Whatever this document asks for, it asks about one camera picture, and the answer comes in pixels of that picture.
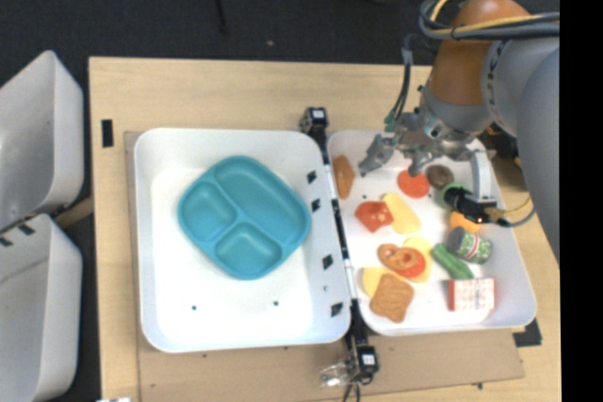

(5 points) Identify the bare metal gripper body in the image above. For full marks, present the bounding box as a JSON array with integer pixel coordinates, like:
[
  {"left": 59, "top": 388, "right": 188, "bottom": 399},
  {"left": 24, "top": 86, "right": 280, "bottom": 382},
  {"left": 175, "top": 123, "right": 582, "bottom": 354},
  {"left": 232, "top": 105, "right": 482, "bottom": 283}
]
[{"left": 393, "top": 109, "right": 478, "bottom": 167}]

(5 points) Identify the red tomato slice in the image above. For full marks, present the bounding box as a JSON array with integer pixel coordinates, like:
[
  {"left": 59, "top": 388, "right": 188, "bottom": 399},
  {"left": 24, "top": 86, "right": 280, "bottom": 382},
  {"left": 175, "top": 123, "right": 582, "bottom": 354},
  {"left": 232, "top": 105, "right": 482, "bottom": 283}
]
[{"left": 397, "top": 169, "right": 432, "bottom": 200}]

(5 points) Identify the brown round biscuit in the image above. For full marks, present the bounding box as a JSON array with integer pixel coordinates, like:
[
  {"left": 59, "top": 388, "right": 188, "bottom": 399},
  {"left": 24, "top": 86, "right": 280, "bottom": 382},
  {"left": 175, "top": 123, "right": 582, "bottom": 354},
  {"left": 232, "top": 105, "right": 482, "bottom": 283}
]
[{"left": 426, "top": 164, "right": 455, "bottom": 191}]

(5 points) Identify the green round toy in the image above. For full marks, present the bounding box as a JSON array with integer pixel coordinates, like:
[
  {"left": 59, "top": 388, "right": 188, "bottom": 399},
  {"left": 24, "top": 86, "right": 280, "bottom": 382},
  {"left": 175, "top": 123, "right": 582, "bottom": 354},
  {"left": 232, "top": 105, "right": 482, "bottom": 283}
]
[{"left": 438, "top": 182, "right": 473, "bottom": 209}]

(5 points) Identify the orange-brown bread slice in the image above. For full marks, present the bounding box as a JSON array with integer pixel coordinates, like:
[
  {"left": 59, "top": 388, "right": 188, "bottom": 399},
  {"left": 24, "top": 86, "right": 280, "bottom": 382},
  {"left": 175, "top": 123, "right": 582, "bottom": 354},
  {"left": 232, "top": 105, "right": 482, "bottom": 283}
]
[{"left": 332, "top": 153, "right": 357, "bottom": 201}]

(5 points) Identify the red pizza slice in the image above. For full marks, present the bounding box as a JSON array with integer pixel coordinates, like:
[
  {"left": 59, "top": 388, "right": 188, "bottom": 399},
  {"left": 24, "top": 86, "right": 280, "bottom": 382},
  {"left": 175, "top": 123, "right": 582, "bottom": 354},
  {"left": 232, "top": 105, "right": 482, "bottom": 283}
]
[{"left": 353, "top": 201, "right": 395, "bottom": 234}]

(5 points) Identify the orange toy piece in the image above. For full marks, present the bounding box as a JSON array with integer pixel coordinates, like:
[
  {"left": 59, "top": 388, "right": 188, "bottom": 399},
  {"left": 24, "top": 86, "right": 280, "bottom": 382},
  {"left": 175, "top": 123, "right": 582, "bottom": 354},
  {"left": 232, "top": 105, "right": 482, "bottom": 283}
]
[{"left": 448, "top": 211, "right": 482, "bottom": 234}]

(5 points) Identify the thin black and white rod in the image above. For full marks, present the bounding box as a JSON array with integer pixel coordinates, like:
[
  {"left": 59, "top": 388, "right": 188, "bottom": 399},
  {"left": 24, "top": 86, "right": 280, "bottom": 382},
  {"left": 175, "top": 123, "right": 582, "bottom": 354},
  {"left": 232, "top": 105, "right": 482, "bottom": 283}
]
[{"left": 312, "top": 127, "right": 367, "bottom": 347}]

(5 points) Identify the yellow round slice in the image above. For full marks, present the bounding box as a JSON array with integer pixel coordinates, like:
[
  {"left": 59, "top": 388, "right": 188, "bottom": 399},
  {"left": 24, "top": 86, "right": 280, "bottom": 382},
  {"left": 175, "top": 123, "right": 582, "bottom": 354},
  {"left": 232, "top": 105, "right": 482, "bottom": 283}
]
[
  {"left": 361, "top": 266, "right": 393, "bottom": 298},
  {"left": 401, "top": 235, "right": 433, "bottom": 284}
]

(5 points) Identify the orange pretzel biscuit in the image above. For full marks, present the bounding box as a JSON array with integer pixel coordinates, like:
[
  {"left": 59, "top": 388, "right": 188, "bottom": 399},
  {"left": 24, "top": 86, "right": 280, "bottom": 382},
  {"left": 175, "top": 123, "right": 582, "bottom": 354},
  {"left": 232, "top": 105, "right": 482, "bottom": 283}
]
[{"left": 376, "top": 242, "right": 428, "bottom": 279}]

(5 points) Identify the green and white can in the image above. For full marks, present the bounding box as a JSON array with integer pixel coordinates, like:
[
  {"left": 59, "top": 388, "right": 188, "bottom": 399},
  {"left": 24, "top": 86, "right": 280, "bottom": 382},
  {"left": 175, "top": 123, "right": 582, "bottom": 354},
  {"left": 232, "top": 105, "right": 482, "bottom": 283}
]
[{"left": 446, "top": 226, "right": 493, "bottom": 265}]

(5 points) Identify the green cucumber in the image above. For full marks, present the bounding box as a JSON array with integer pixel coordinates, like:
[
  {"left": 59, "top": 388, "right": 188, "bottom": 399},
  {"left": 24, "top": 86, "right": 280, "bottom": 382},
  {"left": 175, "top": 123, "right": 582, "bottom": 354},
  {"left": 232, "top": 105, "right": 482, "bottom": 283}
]
[{"left": 431, "top": 242, "right": 475, "bottom": 281}]

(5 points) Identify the brown toast slice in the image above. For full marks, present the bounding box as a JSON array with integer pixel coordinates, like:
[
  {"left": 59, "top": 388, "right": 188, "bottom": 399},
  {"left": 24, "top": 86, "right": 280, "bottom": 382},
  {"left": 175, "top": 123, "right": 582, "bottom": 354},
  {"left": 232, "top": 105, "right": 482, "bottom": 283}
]
[{"left": 368, "top": 273, "right": 416, "bottom": 325}]

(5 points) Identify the red and white carton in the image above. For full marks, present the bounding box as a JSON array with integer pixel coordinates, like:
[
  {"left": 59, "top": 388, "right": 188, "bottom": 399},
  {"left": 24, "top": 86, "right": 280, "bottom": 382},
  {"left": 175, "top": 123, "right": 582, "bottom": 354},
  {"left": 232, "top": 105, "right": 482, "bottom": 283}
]
[{"left": 446, "top": 277, "right": 497, "bottom": 313}]

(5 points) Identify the blue divided plate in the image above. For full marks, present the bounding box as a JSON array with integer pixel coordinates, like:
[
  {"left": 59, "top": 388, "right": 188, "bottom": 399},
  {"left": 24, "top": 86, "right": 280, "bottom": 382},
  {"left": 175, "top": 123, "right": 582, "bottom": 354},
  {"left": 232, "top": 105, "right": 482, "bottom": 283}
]
[{"left": 177, "top": 154, "right": 313, "bottom": 282}]

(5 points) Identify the white plastic tray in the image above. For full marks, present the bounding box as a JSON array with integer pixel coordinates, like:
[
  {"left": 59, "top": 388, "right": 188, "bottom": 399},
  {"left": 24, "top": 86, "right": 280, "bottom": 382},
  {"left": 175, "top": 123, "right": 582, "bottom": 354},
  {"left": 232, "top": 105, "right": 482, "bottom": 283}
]
[
  {"left": 133, "top": 126, "right": 352, "bottom": 354},
  {"left": 326, "top": 128, "right": 539, "bottom": 338}
]

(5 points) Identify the black cylinder on white bracket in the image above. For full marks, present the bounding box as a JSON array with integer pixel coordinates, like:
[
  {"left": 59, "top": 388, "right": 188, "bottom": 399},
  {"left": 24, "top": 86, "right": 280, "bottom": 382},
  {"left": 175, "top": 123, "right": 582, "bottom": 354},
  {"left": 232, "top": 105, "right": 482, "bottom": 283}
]
[{"left": 442, "top": 148, "right": 499, "bottom": 223}]

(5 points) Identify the black block with thin wires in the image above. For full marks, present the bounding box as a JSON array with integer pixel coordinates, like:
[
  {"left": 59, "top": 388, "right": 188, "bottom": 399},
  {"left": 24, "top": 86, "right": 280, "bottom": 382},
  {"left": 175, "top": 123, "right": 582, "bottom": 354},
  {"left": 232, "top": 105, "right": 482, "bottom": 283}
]
[
  {"left": 300, "top": 106, "right": 330, "bottom": 134},
  {"left": 355, "top": 345, "right": 379, "bottom": 374}
]

